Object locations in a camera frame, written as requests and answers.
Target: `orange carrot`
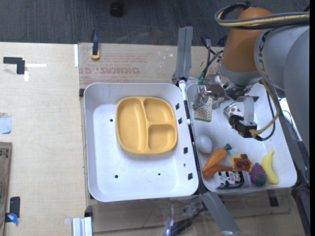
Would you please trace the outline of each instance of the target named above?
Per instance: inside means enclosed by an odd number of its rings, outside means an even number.
[[[216,166],[213,166],[213,167],[207,169],[202,174],[203,174],[204,178],[211,178],[211,177],[213,177],[213,175],[216,172],[219,172],[219,171],[232,171],[232,167],[231,166],[216,165]]]
[[[212,155],[209,157],[208,161],[202,168],[202,172],[205,172],[206,170],[210,169],[211,167],[217,165],[220,163],[223,159],[226,157],[226,151],[232,149],[232,147],[229,144],[226,144],[225,147],[220,147],[216,149]]]

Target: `wooden table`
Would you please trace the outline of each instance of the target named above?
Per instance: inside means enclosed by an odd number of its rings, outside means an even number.
[[[0,43],[3,57],[21,57],[30,67],[29,81],[16,65],[0,63],[0,113],[12,115],[8,198],[21,198],[18,225],[6,223],[5,236],[70,236],[69,219],[83,217],[86,187],[79,72],[74,45]],[[303,235],[293,198],[290,212],[235,218],[245,235]],[[161,228],[105,232],[97,235],[160,235]],[[194,223],[183,235],[222,235],[214,221]]]

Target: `blue clamp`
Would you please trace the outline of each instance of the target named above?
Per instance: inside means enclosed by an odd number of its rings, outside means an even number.
[[[98,31],[97,30],[93,30],[91,42],[93,43],[93,47],[91,48],[91,59],[97,60],[99,59]]]

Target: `yellow banana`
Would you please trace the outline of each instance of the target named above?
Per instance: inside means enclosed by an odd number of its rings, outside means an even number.
[[[268,154],[264,155],[261,160],[261,166],[264,169],[267,179],[272,184],[278,184],[279,180],[272,169],[272,154],[275,152],[274,149],[271,149]]]

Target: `white ball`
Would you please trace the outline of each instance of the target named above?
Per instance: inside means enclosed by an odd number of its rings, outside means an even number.
[[[196,139],[197,150],[203,153],[212,152],[212,142],[208,136],[201,135]]]

